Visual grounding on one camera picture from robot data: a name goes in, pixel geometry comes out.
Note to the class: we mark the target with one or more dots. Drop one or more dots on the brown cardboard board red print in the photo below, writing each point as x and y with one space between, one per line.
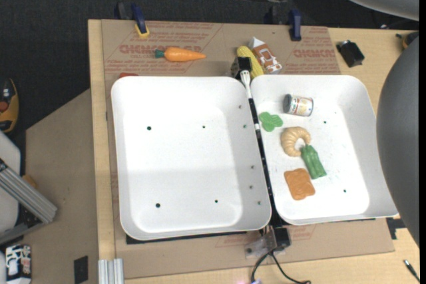
216 40

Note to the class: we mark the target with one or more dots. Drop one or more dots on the orange carrot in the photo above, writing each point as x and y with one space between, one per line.
183 54

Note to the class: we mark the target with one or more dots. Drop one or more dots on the yellow corn cob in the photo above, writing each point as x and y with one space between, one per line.
251 61

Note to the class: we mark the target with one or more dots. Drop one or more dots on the orange and white carton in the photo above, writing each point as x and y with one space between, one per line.
268 58

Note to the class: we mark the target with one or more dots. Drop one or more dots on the small black box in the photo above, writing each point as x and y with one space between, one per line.
351 53

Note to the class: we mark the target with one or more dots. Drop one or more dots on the small white can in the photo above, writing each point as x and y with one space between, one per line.
301 105

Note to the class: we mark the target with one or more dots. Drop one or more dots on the green lettuce leaf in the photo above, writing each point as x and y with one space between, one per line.
270 121

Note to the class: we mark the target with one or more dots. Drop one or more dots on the thin black and white rod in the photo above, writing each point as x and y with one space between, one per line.
259 133

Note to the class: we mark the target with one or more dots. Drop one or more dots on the white plastic tray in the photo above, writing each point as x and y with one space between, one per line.
336 159
186 159

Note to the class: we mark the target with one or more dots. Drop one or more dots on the tan croissant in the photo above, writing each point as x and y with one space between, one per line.
291 139

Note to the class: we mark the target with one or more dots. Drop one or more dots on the green asparagus bunch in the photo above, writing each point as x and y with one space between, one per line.
313 163

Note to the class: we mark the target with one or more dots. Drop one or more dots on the orange biscuit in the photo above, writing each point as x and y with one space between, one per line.
299 184

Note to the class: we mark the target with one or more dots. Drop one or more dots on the black and white carton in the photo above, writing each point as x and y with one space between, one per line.
18 262

